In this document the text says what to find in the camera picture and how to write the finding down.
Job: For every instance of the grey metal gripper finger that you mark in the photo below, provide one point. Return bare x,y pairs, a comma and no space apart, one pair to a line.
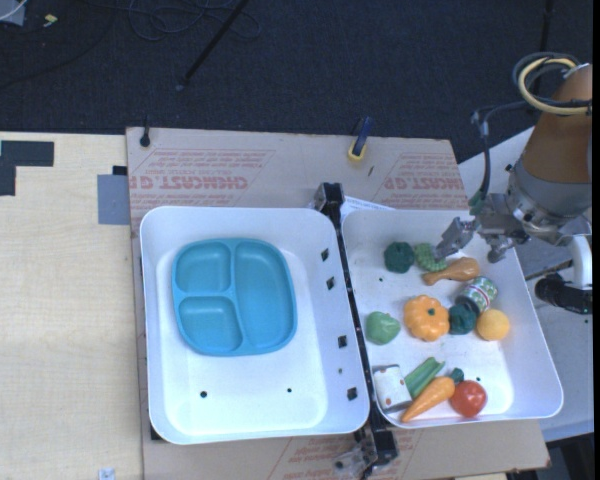
500,252
454,237

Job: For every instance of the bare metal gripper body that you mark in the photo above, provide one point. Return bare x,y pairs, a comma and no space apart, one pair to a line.
500,218

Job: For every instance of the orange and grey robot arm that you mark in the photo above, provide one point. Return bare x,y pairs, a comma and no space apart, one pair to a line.
560,138

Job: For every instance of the tan chicken drumstick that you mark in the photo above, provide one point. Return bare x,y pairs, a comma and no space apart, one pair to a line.
460,269

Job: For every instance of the light green grapes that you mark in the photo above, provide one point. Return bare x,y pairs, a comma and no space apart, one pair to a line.
424,257

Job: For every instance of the small can green red label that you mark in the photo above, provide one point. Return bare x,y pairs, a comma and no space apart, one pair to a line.
479,293

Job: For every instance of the dark green broccoli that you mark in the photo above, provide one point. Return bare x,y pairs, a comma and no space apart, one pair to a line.
461,319
399,258

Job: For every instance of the yellow lemon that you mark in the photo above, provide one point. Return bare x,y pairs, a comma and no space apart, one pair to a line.
493,325

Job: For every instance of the yellow pumpkin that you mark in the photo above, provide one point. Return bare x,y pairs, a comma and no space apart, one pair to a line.
425,318

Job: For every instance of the light green pepper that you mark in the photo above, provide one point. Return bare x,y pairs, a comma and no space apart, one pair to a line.
381,328

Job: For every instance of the thin black rod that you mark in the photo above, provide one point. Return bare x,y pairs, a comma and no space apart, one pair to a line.
352,298

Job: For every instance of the white plastic tray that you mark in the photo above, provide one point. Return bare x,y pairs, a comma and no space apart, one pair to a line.
525,368
260,388

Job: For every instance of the green celery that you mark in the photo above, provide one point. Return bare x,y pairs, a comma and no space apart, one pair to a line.
422,375

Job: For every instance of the red tomato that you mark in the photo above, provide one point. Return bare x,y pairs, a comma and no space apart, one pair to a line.
468,398

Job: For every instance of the orange carrot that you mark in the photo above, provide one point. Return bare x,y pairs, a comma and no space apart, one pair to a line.
430,397

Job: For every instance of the white can orange dots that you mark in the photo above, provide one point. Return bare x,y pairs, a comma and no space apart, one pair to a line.
391,387

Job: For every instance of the brown cardboard board red print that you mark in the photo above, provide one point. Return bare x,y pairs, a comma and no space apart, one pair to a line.
280,178

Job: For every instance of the blue divided plate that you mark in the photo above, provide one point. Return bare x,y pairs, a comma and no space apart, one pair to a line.
260,293

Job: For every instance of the black cylinder on white bracket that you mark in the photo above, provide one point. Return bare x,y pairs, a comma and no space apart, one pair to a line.
565,295

